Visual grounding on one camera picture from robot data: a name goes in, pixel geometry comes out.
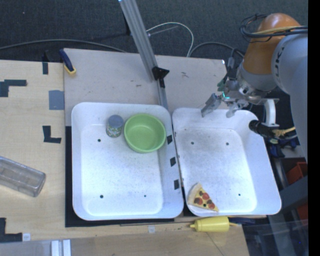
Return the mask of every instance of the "toy pizza slice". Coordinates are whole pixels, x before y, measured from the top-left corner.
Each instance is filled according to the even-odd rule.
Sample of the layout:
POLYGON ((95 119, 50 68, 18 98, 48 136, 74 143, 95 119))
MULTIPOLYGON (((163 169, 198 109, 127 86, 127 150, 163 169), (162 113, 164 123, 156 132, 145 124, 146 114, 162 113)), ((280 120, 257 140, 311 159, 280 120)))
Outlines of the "toy pizza slice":
POLYGON ((187 203, 202 209, 219 211, 218 207, 200 183, 195 184, 190 190, 187 203))

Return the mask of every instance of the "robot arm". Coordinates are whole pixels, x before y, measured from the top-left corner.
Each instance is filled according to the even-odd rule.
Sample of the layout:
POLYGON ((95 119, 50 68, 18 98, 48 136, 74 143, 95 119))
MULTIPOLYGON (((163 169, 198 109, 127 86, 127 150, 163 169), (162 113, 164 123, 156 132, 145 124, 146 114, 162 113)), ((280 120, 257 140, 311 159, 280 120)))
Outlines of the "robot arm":
POLYGON ((237 69, 236 80, 222 80, 218 84, 221 95, 212 94, 201 110, 204 117, 224 102, 228 105, 227 117, 249 103, 264 105, 265 123, 252 121, 249 127, 265 137, 276 137, 275 102, 267 95, 276 87, 290 95, 290 107, 302 151, 308 162, 308 27, 283 13, 255 15, 244 20, 244 36, 250 44, 237 69), (246 26, 263 19, 256 33, 247 33, 246 26))

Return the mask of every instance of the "can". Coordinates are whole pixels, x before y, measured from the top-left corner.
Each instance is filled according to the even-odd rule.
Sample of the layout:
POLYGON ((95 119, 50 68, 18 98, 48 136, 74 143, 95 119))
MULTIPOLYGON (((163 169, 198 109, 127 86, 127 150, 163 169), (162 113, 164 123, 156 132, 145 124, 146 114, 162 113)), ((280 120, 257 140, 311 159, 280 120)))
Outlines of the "can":
POLYGON ((124 120, 121 116, 114 114, 108 118, 106 124, 106 134, 109 137, 116 138, 121 135, 124 120))

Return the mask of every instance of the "green bowl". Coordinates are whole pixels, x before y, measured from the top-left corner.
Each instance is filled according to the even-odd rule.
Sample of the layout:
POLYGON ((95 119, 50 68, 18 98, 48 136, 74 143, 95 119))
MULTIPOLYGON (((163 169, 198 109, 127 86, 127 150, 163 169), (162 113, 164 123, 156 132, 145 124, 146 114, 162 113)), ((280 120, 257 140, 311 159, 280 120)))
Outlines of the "green bowl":
POLYGON ((134 151, 150 153, 163 146, 166 141, 166 129, 155 116, 139 113, 125 122, 124 137, 134 151))

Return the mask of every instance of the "tray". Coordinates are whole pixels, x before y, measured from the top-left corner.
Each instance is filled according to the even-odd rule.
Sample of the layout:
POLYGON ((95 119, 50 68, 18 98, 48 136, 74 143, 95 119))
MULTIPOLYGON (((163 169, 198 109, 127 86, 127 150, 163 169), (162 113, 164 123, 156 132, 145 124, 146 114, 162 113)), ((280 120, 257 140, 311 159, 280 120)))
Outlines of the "tray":
POLYGON ((82 102, 71 113, 72 205, 83 220, 171 219, 184 207, 172 120, 159 105, 82 102), (159 118, 167 140, 137 153, 124 133, 106 133, 108 117, 138 113, 159 118))
POLYGON ((200 109, 178 108, 172 114, 185 194, 200 182, 219 212, 188 208, 199 217, 276 214, 281 198, 265 142, 249 129, 257 117, 238 110, 227 118, 227 111, 202 117, 200 109))

